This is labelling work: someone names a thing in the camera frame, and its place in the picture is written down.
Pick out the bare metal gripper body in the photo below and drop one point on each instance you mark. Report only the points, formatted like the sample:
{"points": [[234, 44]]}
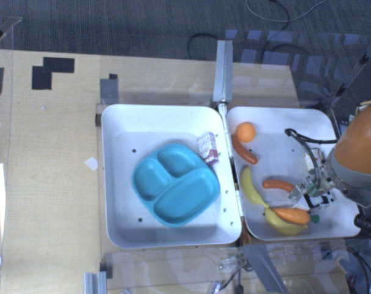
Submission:
{"points": [[318, 182]]}

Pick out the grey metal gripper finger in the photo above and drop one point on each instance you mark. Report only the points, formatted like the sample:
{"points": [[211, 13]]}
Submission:
{"points": [[295, 192]]}

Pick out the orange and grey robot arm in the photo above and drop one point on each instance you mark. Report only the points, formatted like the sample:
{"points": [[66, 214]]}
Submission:
{"points": [[357, 145]]}

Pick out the orange toy sausage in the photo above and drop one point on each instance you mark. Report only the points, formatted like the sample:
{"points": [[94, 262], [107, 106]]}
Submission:
{"points": [[243, 152], [277, 184]]}

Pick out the orange carrot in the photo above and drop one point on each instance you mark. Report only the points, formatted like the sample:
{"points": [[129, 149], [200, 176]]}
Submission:
{"points": [[291, 215]]}

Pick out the yellow banana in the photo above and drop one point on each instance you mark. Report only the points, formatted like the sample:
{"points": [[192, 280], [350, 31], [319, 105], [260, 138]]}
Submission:
{"points": [[249, 188], [280, 225]]}

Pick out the white plastic tray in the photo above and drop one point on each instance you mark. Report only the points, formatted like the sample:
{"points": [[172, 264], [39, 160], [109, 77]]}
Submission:
{"points": [[335, 219], [121, 194]]}

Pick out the orange toy fruit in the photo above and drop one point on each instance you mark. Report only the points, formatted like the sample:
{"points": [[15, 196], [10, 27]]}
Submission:
{"points": [[245, 131]]}

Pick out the pink and white carton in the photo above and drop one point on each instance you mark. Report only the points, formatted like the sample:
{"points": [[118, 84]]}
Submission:
{"points": [[208, 149]]}

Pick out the blue divided plate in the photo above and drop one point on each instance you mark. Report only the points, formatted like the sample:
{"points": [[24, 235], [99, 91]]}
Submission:
{"points": [[173, 185]]}

